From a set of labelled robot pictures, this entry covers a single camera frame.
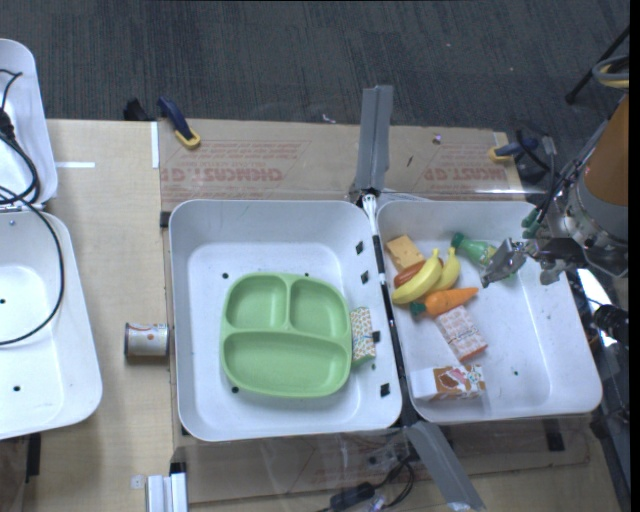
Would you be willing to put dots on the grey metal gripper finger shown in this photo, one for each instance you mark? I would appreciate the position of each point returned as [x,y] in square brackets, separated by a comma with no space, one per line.
[504,262]
[555,273]

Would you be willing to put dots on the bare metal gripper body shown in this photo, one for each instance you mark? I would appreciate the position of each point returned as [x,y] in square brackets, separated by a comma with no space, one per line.
[595,252]

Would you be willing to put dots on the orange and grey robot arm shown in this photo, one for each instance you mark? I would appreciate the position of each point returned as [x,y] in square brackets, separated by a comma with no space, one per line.
[612,160]

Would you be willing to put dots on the green bottle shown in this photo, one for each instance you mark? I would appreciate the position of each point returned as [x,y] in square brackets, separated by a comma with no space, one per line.
[475,250]

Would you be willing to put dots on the yellow banana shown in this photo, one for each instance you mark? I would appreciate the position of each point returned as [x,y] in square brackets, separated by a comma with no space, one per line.
[422,282]
[450,270]

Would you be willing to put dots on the orange carrot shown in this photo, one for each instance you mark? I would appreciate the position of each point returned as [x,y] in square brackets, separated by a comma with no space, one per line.
[450,300]

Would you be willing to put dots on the white plastic tray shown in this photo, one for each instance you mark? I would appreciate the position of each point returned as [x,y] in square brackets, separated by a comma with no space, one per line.
[535,350]
[45,375]
[25,150]
[280,230]

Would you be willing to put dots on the orange and white carton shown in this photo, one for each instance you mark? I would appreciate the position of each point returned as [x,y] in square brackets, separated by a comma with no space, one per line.
[462,334]

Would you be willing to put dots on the red sausage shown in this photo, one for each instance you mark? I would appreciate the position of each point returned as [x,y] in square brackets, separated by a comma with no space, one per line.
[406,274]

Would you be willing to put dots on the yellow cheese wedge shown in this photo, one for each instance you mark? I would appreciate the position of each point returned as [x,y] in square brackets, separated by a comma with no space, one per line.
[404,250]

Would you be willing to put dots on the thin black and white rod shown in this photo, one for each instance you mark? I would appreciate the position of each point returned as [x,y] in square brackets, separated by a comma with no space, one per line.
[380,260]

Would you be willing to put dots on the white and brown carton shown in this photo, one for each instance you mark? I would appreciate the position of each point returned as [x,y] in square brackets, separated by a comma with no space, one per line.
[447,382]

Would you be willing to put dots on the patterned white and orange packet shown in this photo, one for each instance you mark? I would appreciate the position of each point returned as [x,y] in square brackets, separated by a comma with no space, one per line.
[362,335]

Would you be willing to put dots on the brown cardboard board red print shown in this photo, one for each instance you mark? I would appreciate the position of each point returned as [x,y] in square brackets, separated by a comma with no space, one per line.
[310,160]

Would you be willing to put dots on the green divided plate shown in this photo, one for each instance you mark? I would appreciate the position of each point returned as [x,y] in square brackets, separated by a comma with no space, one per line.
[285,357]

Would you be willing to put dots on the small white and orange can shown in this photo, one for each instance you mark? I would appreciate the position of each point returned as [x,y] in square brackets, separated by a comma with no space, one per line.
[147,340]

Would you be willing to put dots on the black cylinder on white bracket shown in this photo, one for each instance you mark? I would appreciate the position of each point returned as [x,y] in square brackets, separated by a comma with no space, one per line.
[612,320]

